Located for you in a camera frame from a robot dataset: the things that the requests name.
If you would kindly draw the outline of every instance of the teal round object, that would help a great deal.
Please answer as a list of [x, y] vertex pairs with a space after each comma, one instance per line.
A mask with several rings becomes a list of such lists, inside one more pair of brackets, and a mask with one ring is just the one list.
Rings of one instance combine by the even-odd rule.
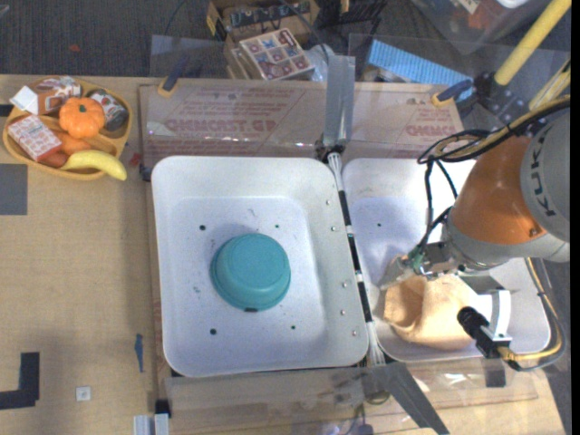
[[244, 311], [263, 311], [282, 301], [290, 287], [290, 263], [273, 238], [246, 234], [228, 240], [211, 261], [219, 295]]

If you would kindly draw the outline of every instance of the wooden table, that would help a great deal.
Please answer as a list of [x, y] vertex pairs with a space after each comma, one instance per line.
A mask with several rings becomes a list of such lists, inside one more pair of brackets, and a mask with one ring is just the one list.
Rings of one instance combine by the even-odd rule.
[[[8, 103], [36, 77], [0, 75], [0, 103]], [[83, 79], [117, 92], [136, 113], [138, 86], [159, 83], [151, 78]], [[27, 214], [0, 216], [0, 391], [18, 388], [21, 353], [40, 353], [40, 400], [31, 408], [0, 411], [2, 434], [127, 434], [134, 416], [153, 413], [160, 388], [149, 184], [129, 164], [139, 150], [137, 118], [121, 156], [127, 181], [104, 177], [84, 182], [29, 169]], [[17, 163], [4, 146], [0, 163]], [[134, 350], [138, 334], [142, 371]], [[545, 376], [538, 373], [533, 379], [536, 399], [444, 409], [440, 416], [451, 433], [564, 433]], [[89, 401], [75, 398], [82, 386], [91, 387]], [[379, 424], [375, 428], [381, 432]]]

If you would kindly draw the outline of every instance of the yellow tube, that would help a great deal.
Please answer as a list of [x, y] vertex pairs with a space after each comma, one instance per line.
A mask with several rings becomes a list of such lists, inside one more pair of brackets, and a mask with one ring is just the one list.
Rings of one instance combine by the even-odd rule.
[[508, 85], [536, 48], [572, 6], [572, 0], [552, 0], [517, 44], [494, 76], [499, 85]]

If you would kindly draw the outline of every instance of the gray square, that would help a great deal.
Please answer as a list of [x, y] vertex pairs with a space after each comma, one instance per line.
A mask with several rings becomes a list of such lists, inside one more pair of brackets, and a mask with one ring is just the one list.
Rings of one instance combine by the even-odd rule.
[[0, 215], [25, 216], [28, 212], [28, 166], [0, 164]]

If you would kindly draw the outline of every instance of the banana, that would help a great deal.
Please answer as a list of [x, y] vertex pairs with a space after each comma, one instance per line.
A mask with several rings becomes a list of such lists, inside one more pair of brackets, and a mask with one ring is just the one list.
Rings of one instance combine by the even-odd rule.
[[127, 178], [127, 170], [117, 158], [102, 150], [83, 150], [73, 153], [60, 167], [69, 169], [98, 169], [118, 180]]

